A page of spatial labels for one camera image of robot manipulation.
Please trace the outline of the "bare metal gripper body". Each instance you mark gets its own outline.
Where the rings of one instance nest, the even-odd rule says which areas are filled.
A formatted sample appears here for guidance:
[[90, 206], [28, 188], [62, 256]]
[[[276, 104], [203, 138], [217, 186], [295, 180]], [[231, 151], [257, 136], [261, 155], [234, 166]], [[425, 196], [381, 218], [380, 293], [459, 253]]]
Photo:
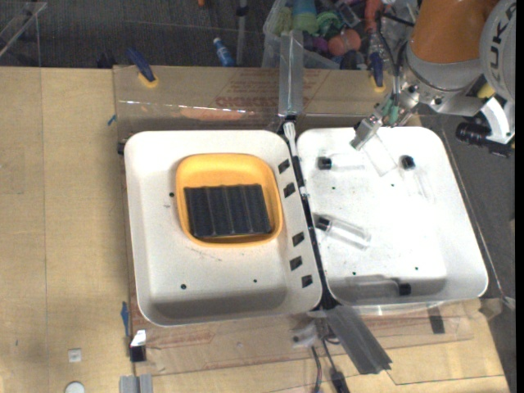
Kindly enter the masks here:
[[404, 126], [414, 115], [417, 104], [412, 97], [402, 90], [399, 82], [393, 82], [391, 90], [374, 107], [371, 116], [382, 118], [382, 127]]

